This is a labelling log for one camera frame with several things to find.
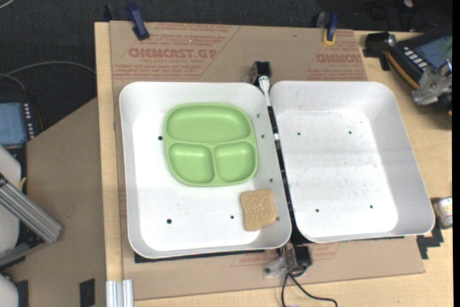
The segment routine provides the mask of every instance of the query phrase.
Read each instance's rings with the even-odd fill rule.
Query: green plate
[[[257,171],[254,128],[237,106],[176,106],[165,118],[164,143],[169,168],[184,184],[240,184]]]

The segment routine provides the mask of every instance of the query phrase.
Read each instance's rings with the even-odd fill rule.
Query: brown sponge
[[[239,198],[244,212],[244,228],[254,231],[276,221],[273,193],[268,188],[243,192]]]

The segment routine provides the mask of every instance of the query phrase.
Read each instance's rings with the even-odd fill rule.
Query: black cable
[[[308,297],[312,299],[316,299],[317,301],[325,301],[325,302],[332,302],[335,307],[338,307],[339,305],[337,302],[332,299],[332,298],[323,298],[323,297],[315,297],[314,295],[311,295],[309,292],[307,292],[305,289],[302,288],[302,286],[298,283],[298,281],[295,279],[298,276],[301,276],[306,270],[306,267],[303,268],[303,270],[300,273],[296,273],[295,275],[293,272],[288,272],[285,276],[285,280],[282,284],[282,289],[281,289],[281,303],[282,307],[287,307],[285,304],[285,288],[286,288],[286,283],[288,282],[288,278],[291,278],[293,282],[299,287],[301,291],[303,291]]]

